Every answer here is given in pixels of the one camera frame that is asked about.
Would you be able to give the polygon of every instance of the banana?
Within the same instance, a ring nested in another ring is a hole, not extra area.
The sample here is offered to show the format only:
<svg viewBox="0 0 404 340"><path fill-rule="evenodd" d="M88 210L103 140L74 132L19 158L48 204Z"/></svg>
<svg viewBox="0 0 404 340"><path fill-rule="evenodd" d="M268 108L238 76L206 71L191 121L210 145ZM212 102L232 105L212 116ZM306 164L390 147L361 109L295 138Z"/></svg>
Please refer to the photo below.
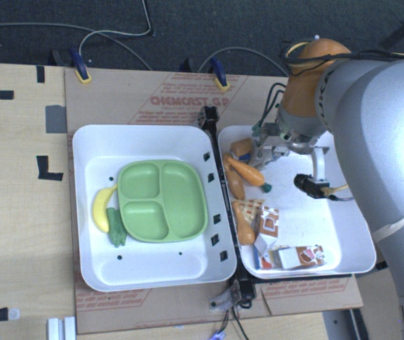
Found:
<svg viewBox="0 0 404 340"><path fill-rule="evenodd" d="M106 212L107 206L110 198L114 191L117 190L117 184L111 186L110 188L104 188L98 191L93 201L93 206L91 209L91 214L93 217L93 222L96 227L104 233L109 232L109 219Z"/></svg>

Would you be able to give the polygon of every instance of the green plate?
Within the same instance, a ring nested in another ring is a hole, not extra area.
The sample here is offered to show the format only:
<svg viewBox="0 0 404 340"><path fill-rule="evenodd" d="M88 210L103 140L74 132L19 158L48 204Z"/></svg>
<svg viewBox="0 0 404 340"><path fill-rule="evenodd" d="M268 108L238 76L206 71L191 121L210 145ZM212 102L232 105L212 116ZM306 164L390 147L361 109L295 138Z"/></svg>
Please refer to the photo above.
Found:
<svg viewBox="0 0 404 340"><path fill-rule="evenodd" d="M178 242L195 238L207 227L202 182L184 162L128 164L120 172L117 191L123 225L135 239Z"/></svg>

